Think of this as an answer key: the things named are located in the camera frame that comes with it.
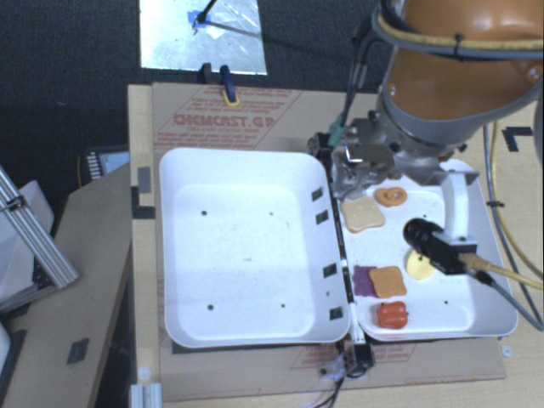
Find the cardboard sheet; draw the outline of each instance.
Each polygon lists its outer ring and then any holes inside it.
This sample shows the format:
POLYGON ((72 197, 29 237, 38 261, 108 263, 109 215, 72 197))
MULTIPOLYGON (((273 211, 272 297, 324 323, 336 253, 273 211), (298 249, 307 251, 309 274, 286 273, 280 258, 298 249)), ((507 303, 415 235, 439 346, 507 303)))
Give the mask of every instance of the cardboard sheet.
MULTIPOLYGON (((231 110, 222 100, 220 87, 216 86, 155 84, 147 93, 143 87, 138 90, 140 95, 148 95, 146 104, 152 105, 152 116, 131 112, 131 128, 145 128, 141 122, 144 119, 152 120, 154 127, 155 160, 148 166, 155 171, 158 381, 162 383, 163 400, 331 389, 332 383, 320 380, 318 370, 337 356, 333 345, 202 351, 173 343, 163 320, 162 235, 156 166, 167 150, 177 146, 304 151, 308 139, 318 131, 325 132, 335 119, 342 108, 343 95, 238 88, 242 106, 231 110), (133 116, 139 123, 133 122, 133 116)), ((363 116, 374 101, 373 95, 359 95, 352 111, 363 116)), ((145 99, 140 98, 138 102, 143 104, 145 99)), ((153 239, 148 237, 146 246, 153 246, 153 239)), ((137 321, 137 326, 144 324, 137 321)), ((365 377, 347 382, 346 388, 478 381, 506 376, 497 341, 490 338, 382 344, 377 345, 374 352, 376 366, 365 377)))

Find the toy cookie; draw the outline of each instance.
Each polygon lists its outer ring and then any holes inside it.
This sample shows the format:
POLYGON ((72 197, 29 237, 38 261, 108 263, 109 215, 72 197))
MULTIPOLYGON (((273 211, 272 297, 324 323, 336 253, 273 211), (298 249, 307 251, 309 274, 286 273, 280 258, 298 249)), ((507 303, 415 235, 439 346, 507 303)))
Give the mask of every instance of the toy cookie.
POLYGON ((380 188, 374 192, 374 198, 385 207, 393 207, 403 204, 408 198, 408 194, 401 187, 380 188))

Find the yellow clamp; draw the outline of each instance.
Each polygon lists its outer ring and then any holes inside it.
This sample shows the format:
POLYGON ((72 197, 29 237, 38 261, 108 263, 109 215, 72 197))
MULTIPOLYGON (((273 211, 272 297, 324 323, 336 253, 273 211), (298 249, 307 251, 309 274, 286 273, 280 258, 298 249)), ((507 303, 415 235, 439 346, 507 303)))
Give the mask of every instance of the yellow clamp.
POLYGON ((223 99, 224 99, 224 103, 227 105, 227 107, 229 107, 230 109, 235 109, 236 107, 238 107, 240 105, 240 97, 238 96, 237 93, 235 93, 235 96, 236 96, 236 101, 234 102, 230 102, 229 101, 229 97, 227 96, 227 91, 223 90, 221 92, 221 94, 223 94, 223 99))

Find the metal plate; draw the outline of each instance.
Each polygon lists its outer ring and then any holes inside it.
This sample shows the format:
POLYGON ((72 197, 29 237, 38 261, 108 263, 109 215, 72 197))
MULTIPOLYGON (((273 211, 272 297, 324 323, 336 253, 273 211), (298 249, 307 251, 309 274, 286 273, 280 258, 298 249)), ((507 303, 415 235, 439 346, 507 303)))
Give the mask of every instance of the metal plate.
POLYGON ((143 68, 266 75, 257 0, 218 0, 195 33, 194 17, 210 0, 139 0, 143 68))

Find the toy red pepper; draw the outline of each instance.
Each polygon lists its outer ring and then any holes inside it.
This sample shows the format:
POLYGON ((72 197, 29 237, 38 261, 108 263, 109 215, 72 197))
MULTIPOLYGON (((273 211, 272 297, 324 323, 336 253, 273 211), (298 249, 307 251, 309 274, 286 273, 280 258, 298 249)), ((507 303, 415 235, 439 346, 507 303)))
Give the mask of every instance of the toy red pepper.
POLYGON ((385 303, 377 310, 377 324, 381 328, 399 330, 407 323, 406 304, 402 301, 385 303))

